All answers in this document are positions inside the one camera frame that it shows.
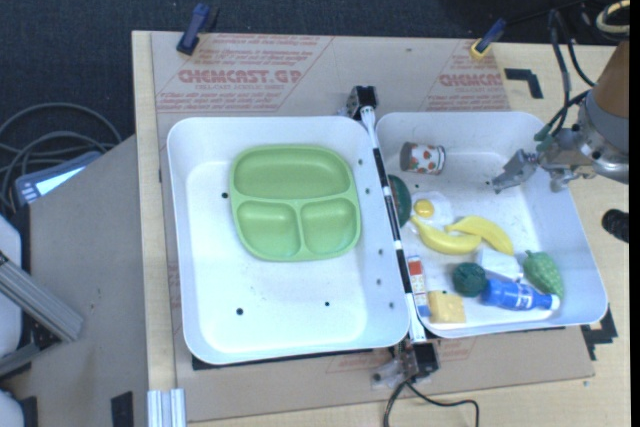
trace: toy banana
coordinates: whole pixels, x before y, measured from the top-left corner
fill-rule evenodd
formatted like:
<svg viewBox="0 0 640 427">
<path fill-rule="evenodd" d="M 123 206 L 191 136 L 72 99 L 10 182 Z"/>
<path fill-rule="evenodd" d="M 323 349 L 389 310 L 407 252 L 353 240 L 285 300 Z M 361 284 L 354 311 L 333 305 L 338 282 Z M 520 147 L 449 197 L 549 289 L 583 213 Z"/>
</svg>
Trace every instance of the toy banana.
<svg viewBox="0 0 640 427">
<path fill-rule="evenodd" d="M 462 233 L 479 235 L 496 251 L 513 256 L 513 243 L 509 235 L 496 223 L 479 215 L 463 217 L 456 223 L 448 224 L 444 229 L 446 232 L 461 231 Z"/>
<path fill-rule="evenodd" d="M 482 242 L 478 235 L 449 235 L 431 225 L 422 223 L 415 215 L 411 222 L 418 228 L 420 239 L 424 245 L 447 255 L 464 255 L 471 253 Z"/>
</svg>

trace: black wire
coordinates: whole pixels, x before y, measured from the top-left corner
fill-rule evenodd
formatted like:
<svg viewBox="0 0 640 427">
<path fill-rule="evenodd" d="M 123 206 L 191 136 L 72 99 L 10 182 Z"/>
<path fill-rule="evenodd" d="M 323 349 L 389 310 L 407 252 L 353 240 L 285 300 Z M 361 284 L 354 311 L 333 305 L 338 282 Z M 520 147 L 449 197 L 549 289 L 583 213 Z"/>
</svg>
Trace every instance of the black wire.
<svg viewBox="0 0 640 427">
<path fill-rule="evenodd" d="M 50 132 L 44 136 L 37 138 L 29 143 L 24 148 L 17 148 L 12 145 L 0 142 L 0 152 L 5 152 L 11 155 L 11 161 L 8 165 L 4 165 L 0 168 L 0 213 L 7 215 L 9 210 L 15 212 L 14 205 L 10 198 L 10 184 L 13 176 L 19 171 L 22 175 L 27 173 L 30 166 L 44 166 L 44 165 L 56 165 L 65 162 L 69 158 L 72 158 L 80 152 L 86 152 L 89 150 L 98 150 L 101 153 L 106 153 L 109 149 L 113 148 L 117 144 L 122 142 L 122 136 L 115 128 L 115 126 L 107 120 L 104 116 L 98 112 L 69 102 L 49 102 L 33 105 L 23 109 L 4 123 L 0 125 L 0 136 L 7 131 L 8 127 L 16 121 L 28 116 L 37 111 L 42 110 L 57 110 L 57 109 L 69 109 L 78 111 L 91 116 L 104 125 L 113 136 L 115 143 L 99 142 L 91 137 L 87 137 L 82 134 L 78 134 L 74 131 L 57 131 Z M 46 149 L 35 151 L 39 145 L 53 141 L 55 139 L 72 139 L 76 141 L 82 141 L 84 144 L 69 146 L 59 149 Z"/>
<path fill-rule="evenodd" d="M 424 400 L 425 402 L 428 402 L 429 404 L 433 404 L 434 406 L 457 407 L 457 406 L 463 406 L 465 404 L 471 404 L 475 408 L 475 411 L 476 411 L 475 427 L 479 427 L 479 425 L 480 425 L 480 406 L 478 405 L 478 403 L 475 400 L 465 399 L 465 400 L 459 400 L 457 402 L 439 402 L 437 400 L 430 399 L 426 395 L 423 395 L 422 393 L 420 393 L 413 386 L 413 384 L 411 384 L 411 380 L 412 379 L 407 379 L 406 381 L 401 382 L 397 386 L 397 388 L 394 390 L 394 392 L 391 394 L 391 397 L 389 397 L 389 401 L 387 402 L 387 406 L 385 407 L 384 415 L 382 417 L 382 425 L 383 425 L 383 427 L 389 427 L 389 417 L 391 416 L 391 409 L 393 408 L 393 404 L 396 402 L 397 398 L 400 396 L 400 393 L 402 393 L 402 390 L 404 389 L 405 386 L 407 386 L 413 393 L 415 393 L 422 400 Z"/>
<path fill-rule="evenodd" d="M 584 4 L 585 2 L 590 2 L 590 1 L 592 1 L 592 0 L 573 0 L 571 2 L 567 2 L 566 4 L 562 4 L 561 6 L 556 6 L 556 7 L 552 8 L 552 10 L 561 11 L 561 10 L 564 10 L 566 8 L 577 6 L 578 4 Z M 521 16 L 518 16 L 518 17 L 515 17 L 515 18 L 512 18 L 512 19 L 507 19 L 507 24 L 510 25 L 510 26 L 513 26 L 513 25 L 517 25 L 519 23 L 527 22 L 527 21 L 532 20 L 534 18 L 540 18 L 541 16 L 548 15 L 549 11 L 550 11 L 549 9 L 542 9 L 540 11 L 536 11 L 536 12 L 529 13 L 529 14 L 524 14 L 524 15 L 521 15 Z"/>
<path fill-rule="evenodd" d="M 17 121 L 18 119 L 25 117 L 27 114 L 30 114 L 32 112 L 39 111 L 39 110 L 44 110 L 44 109 L 71 109 L 71 110 L 84 112 L 85 114 L 90 115 L 91 117 L 97 119 L 102 124 L 104 124 L 109 129 L 109 131 L 113 134 L 116 142 L 118 143 L 122 142 L 122 136 L 120 135 L 118 130 L 115 128 L 115 126 L 113 126 L 113 124 L 108 119 L 106 119 L 104 116 L 102 116 L 98 112 L 92 109 L 89 109 L 88 107 L 84 107 L 82 105 L 69 103 L 69 102 L 49 102 L 49 103 L 41 103 L 37 105 L 32 105 L 31 107 L 27 107 L 26 109 L 23 109 L 20 112 L 17 112 L 16 114 L 14 114 L 2 125 L 0 125 L 0 136 L 7 129 L 7 127 L 11 125 L 14 121 Z M 9 146 L 8 144 L 0 144 L 0 149 L 3 149 L 11 153 L 17 153 L 18 151 L 20 151 L 18 148 L 14 148 L 12 146 Z"/>
<path fill-rule="evenodd" d="M 560 132 L 560 130 L 564 126 L 564 123 L 565 123 L 565 121 L 567 119 L 567 114 L 569 112 L 569 107 L 571 107 L 572 105 L 576 105 L 576 104 L 580 103 L 582 100 L 584 100 L 584 98 L 588 94 L 588 91 L 585 91 L 583 93 L 580 93 L 579 95 L 576 95 L 573 98 L 570 98 L 571 79 L 569 77 L 569 73 L 568 73 L 567 66 L 565 64 L 564 58 L 562 56 L 562 52 L 560 51 L 558 33 L 557 33 L 556 29 L 555 29 L 555 25 L 558 25 L 560 27 L 561 31 L 563 31 L 563 33 L 565 34 L 565 39 L 566 39 L 566 28 L 563 25 L 562 16 L 560 15 L 559 12 L 557 12 L 555 10 L 552 10 L 549 13 L 549 28 L 550 28 L 550 31 L 551 31 L 551 45 L 553 47 L 553 52 L 554 52 L 554 55 L 556 56 L 556 60 L 558 61 L 558 66 L 560 67 L 560 72 L 562 73 L 563 85 L 564 85 L 563 86 L 564 87 L 564 102 L 563 102 L 563 106 L 555 114 L 555 116 L 553 118 L 551 118 L 549 123 L 547 123 L 547 126 L 549 128 L 552 128 L 553 125 L 557 123 L 556 128 L 553 129 L 553 131 L 551 132 L 551 136 L 552 137 L 555 137 L 556 135 L 558 135 L 558 133 Z M 578 65 L 577 59 L 575 59 L 575 53 L 572 54 L 572 51 L 573 51 L 572 46 L 569 45 L 569 52 L 570 52 L 571 55 L 573 55 L 572 60 L 573 60 L 574 67 L 576 68 L 576 71 L 578 71 L 578 73 L 581 73 L 582 70 L 580 69 L 580 66 Z M 586 75 L 583 77 L 583 79 L 591 87 L 594 87 L 594 86 L 597 85 L 596 83 L 590 81 L 588 79 L 588 77 L 586 77 Z"/>
<path fill-rule="evenodd" d="M 569 50 L 569 56 L 571 57 L 571 63 L 575 68 L 580 78 L 584 80 L 589 86 L 595 87 L 597 84 L 592 81 L 587 75 L 582 71 L 580 64 L 578 63 L 578 58 L 576 56 L 576 51 L 573 45 L 573 40 L 569 37 L 569 31 L 564 23 L 564 19 L 559 11 L 554 11 L 554 21 L 556 25 L 560 28 L 560 32 L 562 32 L 562 36 L 564 38 L 565 43 L 567 44 L 567 48 Z"/>
</svg>

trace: green toy vegetable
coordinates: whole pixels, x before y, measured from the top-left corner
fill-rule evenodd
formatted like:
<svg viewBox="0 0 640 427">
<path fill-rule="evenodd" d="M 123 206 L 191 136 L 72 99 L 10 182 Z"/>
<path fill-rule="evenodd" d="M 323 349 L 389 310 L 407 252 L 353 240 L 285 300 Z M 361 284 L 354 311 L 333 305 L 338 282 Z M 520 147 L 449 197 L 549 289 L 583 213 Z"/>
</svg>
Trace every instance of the green toy vegetable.
<svg viewBox="0 0 640 427">
<path fill-rule="evenodd" d="M 406 184 L 397 176 L 389 175 L 389 188 L 398 214 L 400 227 L 404 226 L 411 215 L 411 193 Z"/>
<path fill-rule="evenodd" d="M 560 271 L 553 259 L 545 252 L 525 251 L 527 257 L 522 263 L 525 277 L 544 294 L 564 296 L 564 284 Z"/>
<path fill-rule="evenodd" d="M 484 269 L 477 263 L 461 263 L 453 271 L 453 286 L 464 297 L 476 297 L 487 286 Z"/>
</svg>

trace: green divided plate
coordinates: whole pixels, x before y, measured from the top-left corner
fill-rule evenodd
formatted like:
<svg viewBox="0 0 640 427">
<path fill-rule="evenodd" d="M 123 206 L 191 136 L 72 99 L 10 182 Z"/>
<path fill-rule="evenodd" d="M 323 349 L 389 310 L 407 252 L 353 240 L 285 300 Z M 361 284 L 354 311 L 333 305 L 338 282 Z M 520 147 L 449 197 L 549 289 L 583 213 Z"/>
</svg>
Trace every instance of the green divided plate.
<svg viewBox="0 0 640 427">
<path fill-rule="evenodd" d="M 242 152 L 231 167 L 230 198 L 242 243 L 264 260 L 333 258 L 360 238 L 351 168 L 323 147 L 274 145 Z"/>
</svg>

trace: cup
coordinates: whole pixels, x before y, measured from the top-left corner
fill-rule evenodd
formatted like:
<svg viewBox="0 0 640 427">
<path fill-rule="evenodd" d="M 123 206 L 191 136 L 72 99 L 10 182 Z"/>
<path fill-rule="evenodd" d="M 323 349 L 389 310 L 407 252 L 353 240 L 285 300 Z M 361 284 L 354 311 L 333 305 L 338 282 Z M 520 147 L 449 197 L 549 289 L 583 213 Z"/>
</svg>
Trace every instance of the cup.
<svg viewBox="0 0 640 427">
<path fill-rule="evenodd" d="M 444 168 L 444 161 L 444 146 L 406 142 L 400 150 L 402 171 L 439 175 Z"/>
</svg>

